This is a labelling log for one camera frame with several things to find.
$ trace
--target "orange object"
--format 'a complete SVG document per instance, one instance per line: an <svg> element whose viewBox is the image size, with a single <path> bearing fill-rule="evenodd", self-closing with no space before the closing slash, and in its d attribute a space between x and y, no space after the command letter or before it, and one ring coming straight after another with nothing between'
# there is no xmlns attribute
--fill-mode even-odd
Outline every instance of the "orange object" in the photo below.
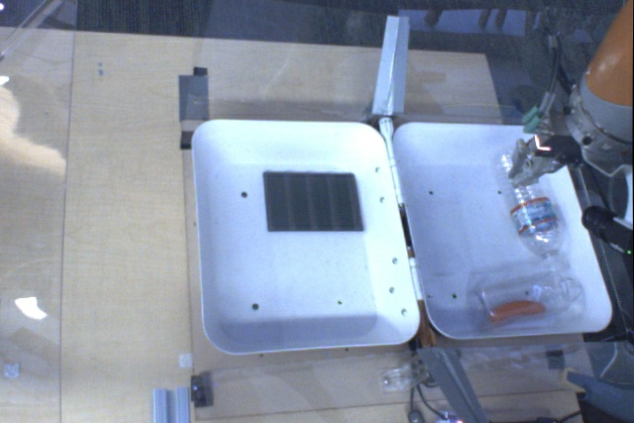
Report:
<svg viewBox="0 0 634 423"><path fill-rule="evenodd" d="M585 72L587 87L599 99L632 106L632 38L632 0L628 0Z"/></svg>
<svg viewBox="0 0 634 423"><path fill-rule="evenodd" d="M432 325L427 317L427 309L425 308L425 302L418 302L418 309L420 311L420 326L418 327L418 338L420 339L420 345L423 348L431 348L436 345L436 333L432 329Z"/></svg>
<svg viewBox="0 0 634 423"><path fill-rule="evenodd" d="M491 323L499 323L500 321L511 317L530 316L534 314L541 314L542 312L546 312L546 307L537 301L509 301L499 307L495 307L488 315L488 320Z"/></svg>

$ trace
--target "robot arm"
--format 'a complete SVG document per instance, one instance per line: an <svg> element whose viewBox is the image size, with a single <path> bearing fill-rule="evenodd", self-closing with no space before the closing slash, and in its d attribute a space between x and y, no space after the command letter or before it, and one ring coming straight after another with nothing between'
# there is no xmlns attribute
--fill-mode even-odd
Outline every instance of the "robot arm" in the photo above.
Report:
<svg viewBox="0 0 634 423"><path fill-rule="evenodd" d="M574 87L564 111L541 119L535 136L518 140L509 178L514 185L585 160L613 176L632 164L632 0Z"/></svg>

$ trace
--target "bottle label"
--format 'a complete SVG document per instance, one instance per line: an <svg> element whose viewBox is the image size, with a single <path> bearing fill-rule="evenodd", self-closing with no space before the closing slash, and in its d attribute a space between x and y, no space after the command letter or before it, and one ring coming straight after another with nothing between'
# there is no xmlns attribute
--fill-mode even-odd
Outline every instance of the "bottle label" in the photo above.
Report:
<svg viewBox="0 0 634 423"><path fill-rule="evenodd" d="M511 217L520 235L526 231L548 231L557 222L553 205L547 197L538 197L517 205L511 210Z"/></svg>

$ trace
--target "white tray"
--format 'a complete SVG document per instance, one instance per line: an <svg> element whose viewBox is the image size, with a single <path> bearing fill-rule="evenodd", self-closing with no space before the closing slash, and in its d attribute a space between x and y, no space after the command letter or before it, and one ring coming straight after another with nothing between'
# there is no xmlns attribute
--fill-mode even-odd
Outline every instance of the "white tray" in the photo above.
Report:
<svg viewBox="0 0 634 423"><path fill-rule="evenodd" d="M218 349L394 345L416 333L418 305L377 131L216 120L196 130L192 149L203 325ZM265 171L353 173L364 230L270 232Z"/></svg>
<svg viewBox="0 0 634 423"><path fill-rule="evenodd" d="M584 298L559 315L482 325L471 286L488 273L500 278L542 263L519 241L495 159L523 135L510 126L410 123L397 129L394 150L425 303L434 326L456 339L596 332L612 307L577 195L566 169L540 179L564 226L562 257Z"/></svg>

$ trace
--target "plastic water bottle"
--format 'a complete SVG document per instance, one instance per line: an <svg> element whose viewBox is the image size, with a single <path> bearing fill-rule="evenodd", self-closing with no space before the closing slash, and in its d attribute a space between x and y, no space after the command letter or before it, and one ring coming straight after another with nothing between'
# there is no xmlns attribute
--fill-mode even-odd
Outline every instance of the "plastic water bottle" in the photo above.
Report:
<svg viewBox="0 0 634 423"><path fill-rule="evenodd" d="M583 309L583 289L572 276L555 269L510 275L505 279L479 284L475 293L488 325L505 324L519 318L539 318L571 309Z"/></svg>
<svg viewBox="0 0 634 423"><path fill-rule="evenodd" d="M558 253L562 243L561 225L553 203L539 183L513 187L507 173L513 166L511 155L502 156L505 191L510 215L524 245L540 258Z"/></svg>

